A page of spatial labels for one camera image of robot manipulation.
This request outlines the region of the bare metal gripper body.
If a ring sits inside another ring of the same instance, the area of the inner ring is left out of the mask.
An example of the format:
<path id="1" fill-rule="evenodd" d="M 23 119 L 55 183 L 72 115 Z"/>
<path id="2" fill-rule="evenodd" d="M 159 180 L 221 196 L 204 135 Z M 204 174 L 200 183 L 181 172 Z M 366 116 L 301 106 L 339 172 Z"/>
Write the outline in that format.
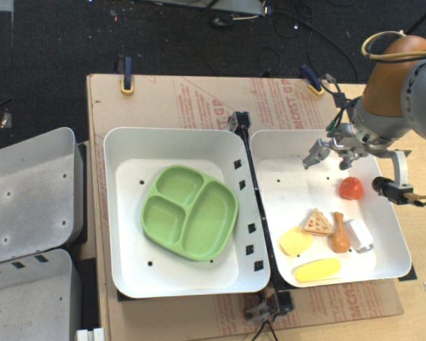
<path id="1" fill-rule="evenodd" d="M 341 123 L 329 132 L 329 147 L 340 156 L 360 158 L 369 154 L 384 157 L 391 140 L 379 136 L 362 123 Z"/>

